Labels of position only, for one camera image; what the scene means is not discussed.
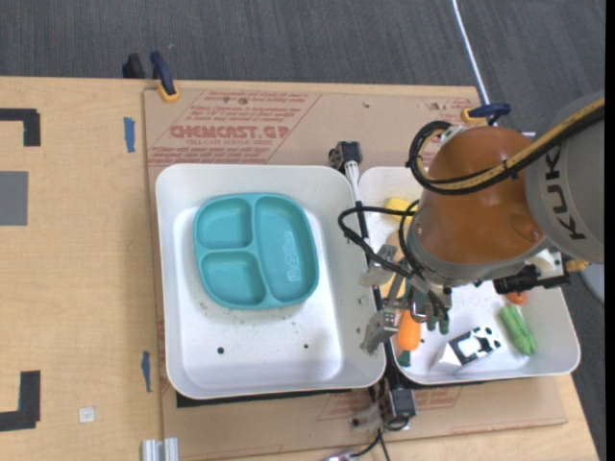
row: dark gray fabric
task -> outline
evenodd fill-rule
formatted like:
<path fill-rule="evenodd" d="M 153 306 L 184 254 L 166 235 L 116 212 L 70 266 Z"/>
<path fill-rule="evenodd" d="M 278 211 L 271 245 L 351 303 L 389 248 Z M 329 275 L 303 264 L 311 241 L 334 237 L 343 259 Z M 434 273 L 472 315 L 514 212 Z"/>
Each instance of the dark gray fabric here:
<path fill-rule="evenodd" d="M 534 131 L 604 88 L 606 0 L 457 1 L 490 100 L 513 106 L 502 125 Z M 477 85 L 451 0 L 0 0 L 0 16 L 3 75 L 121 77 L 131 53 L 151 74 L 159 50 L 178 79 Z M 604 308 L 580 279 L 564 294 L 605 459 Z"/>

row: wooden table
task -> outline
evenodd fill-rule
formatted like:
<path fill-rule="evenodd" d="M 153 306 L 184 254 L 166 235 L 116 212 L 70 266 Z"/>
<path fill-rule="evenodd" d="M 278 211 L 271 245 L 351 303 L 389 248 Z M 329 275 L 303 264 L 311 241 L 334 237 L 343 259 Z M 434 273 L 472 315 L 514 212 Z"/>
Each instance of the wooden table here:
<path fill-rule="evenodd" d="M 27 225 L 0 226 L 0 413 L 19 409 L 21 372 L 40 371 L 41 397 L 35 428 L 0 431 L 4 459 L 137 460 L 141 441 L 163 437 L 142 105 L 143 90 L 155 86 L 141 80 L 0 78 L 0 108 L 36 109 L 42 131 L 41 146 L 26 147 L 21 123 L 0 122 L 0 171 L 27 171 L 29 183 Z M 408 91 L 382 85 L 249 87 Z M 446 93 L 450 87 L 430 87 L 436 89 Z M 125 117 L 135 120 L 132 153 Z M 141 369 L 144 352 L 151 358 L 150 392 Z M 560 376 L 556 384 L 567 424 L 390 442 L 391 458 L 597 459 L 574 382 Z M 80 421 L 80 409 L 91 406 L 94 422 Z M 331 454 L 320 449 L 275 459 Z M 383 459 L 381 450 L 365 459 Z"/>

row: teal plate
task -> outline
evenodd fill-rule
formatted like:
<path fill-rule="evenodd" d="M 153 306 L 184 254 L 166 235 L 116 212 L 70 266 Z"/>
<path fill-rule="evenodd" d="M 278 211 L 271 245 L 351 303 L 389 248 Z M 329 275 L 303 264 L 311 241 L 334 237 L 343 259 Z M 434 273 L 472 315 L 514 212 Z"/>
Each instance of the teal plate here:
<path fill-rule="evenodd" d="M 304 210 L 271 193 L 209 200 L 196 213 L 201 282 L 217 303 L 268 309 L 301 303 L 318 284 L 318 256 Z"/>

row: cardboard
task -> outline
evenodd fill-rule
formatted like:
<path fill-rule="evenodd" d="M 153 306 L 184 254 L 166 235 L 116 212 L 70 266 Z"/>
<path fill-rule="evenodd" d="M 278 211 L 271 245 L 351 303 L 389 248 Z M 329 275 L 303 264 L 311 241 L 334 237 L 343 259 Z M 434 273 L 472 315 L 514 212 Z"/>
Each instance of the cardboard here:
<path fill-rule="evenodd" d="M 178 407 L 164 367 L 164 319 L 154 187 L 159 173 L 180 162 L 306 165 L 328 163 L 338 141 L 360 142 L 360 168 L 404 165 L 412 137 L 434 120 L 458 122 L 480 104 L 469 87 L 357 87 L 357 93 L 317 85 L 248 90 L 183 89 L 176 103 L 144 93 L 148 180 L 160 347 L 165 437 L 178 437 L 183 460 L 233 458 L 368 443 L 373 433 L 350 418 L 370 404 L 366 391 L 292 399 L 246 400 Z M 418 439 L 566 421 L 553 377 L 421 389 L 410 429 L 391 439 Z"/>

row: white cable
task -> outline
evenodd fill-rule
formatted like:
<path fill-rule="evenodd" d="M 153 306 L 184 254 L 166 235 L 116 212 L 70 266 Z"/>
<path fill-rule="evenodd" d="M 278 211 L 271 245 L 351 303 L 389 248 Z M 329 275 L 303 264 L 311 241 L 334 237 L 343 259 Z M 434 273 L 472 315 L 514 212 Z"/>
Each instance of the white cable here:
<path fill-rule="evenodd" d="M 455 11 L 455 17 L 457 19 L 457 24 L 459 25 L 459 30 L 461 31 L 461 35 L 463 36 L 463 42 L 465 44 L 465 49 L 468 52 L 470 57 L 470 63 L 472 63 L 472 69 L 474 70 L 474 75 L 479 83 L 480 95 L 482 96 L 483 104 L 490 104 L 489 96 L 487 95 L 487 90 L 484 87 L 484 83 L 482 82 L 482 77 L 480 76 L 479 66 L 477 65 L 477 61 L 474 58 L 474 52 L 472 51 L 472 45 L 470 44 L 470 40 L 468 39 L 468 35 L 465 32 L 465 26 L 463 25 L 463 21 L 461 20 L 461 14 L 459 13 L 459 6 L 457 5 L 457 0 L 451 0 L 453 2 L 453 10 Z"/>

